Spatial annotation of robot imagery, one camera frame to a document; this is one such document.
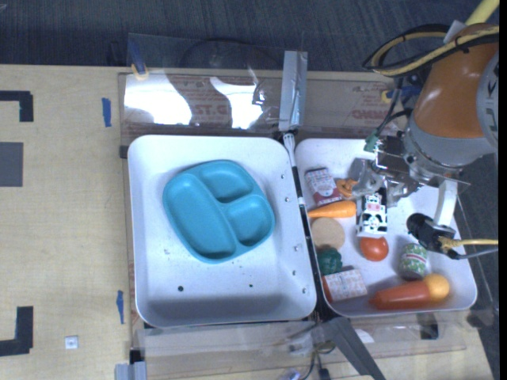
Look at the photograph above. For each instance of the orange carrot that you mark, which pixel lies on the orange carrot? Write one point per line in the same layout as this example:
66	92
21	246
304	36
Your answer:
336	210

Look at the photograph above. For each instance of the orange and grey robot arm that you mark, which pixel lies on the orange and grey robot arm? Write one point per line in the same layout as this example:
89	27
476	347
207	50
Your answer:
447	101

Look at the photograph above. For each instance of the red tomato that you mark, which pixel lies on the red tomato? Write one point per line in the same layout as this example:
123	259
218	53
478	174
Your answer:
374	249

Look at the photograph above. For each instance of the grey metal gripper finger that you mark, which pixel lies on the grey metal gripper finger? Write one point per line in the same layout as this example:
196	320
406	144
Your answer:
365	176
398	192

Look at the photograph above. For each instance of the blue divided plate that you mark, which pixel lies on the blue divided plate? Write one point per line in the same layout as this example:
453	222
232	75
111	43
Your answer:
214	212

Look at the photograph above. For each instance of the small orange toy piece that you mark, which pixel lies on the small orange toy piece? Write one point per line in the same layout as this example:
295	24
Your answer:
345	187

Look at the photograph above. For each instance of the white plastic tray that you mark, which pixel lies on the white plastic tray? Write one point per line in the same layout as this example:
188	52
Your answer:
396	263
222	291

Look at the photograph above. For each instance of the tan round biscuit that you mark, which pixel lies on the tan round biscuit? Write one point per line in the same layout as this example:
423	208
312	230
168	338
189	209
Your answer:
328	233

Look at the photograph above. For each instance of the cow print milk carton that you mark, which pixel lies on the cow print milk carton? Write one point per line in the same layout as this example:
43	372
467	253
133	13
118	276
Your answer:
371	218

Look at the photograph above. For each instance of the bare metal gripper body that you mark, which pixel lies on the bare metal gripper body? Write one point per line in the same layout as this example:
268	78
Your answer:
394	158

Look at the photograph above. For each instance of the black cylinder on white bracket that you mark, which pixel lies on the black cylinder on white bracket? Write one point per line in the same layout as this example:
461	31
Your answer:
425	228

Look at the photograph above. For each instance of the green broccoli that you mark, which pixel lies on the green broccoli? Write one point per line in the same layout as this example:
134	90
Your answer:
329	261

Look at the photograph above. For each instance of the red and white carton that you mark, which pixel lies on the red and white carton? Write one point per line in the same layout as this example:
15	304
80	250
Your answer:
322	186

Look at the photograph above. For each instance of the green and white can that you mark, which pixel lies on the green and white can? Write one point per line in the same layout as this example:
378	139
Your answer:
413	261

